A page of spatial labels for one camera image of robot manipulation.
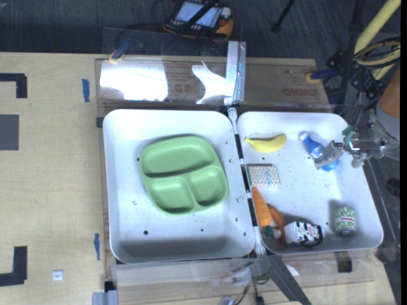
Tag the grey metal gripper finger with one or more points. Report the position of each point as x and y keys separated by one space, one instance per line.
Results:
x=358 y=159
x=330 y=154

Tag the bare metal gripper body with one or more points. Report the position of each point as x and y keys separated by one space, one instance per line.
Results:
x=372 y=138

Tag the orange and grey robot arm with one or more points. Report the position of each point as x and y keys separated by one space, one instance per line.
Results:
x=390 y=103

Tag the blue plastic bottle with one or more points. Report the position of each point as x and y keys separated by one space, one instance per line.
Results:
x=313 y=148

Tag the white plastic tray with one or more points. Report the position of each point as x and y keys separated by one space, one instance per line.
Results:
x=127 y=227
x=305 y=195

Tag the green and white can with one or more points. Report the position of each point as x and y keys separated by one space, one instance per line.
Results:
x=345 y=220

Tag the yellow banana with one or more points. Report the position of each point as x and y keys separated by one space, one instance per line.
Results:
x=267 y=144

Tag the white orange patterned packet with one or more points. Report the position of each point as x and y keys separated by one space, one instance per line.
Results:
x=264 y=176

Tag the orange carrot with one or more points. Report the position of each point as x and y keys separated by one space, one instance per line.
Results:
x=261 y=210
x=277 y=218

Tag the white and black milk carton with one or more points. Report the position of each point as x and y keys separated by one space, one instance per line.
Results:
x=302 y=233

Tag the green divided plate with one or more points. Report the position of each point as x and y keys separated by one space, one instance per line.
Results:
x=181 y=173

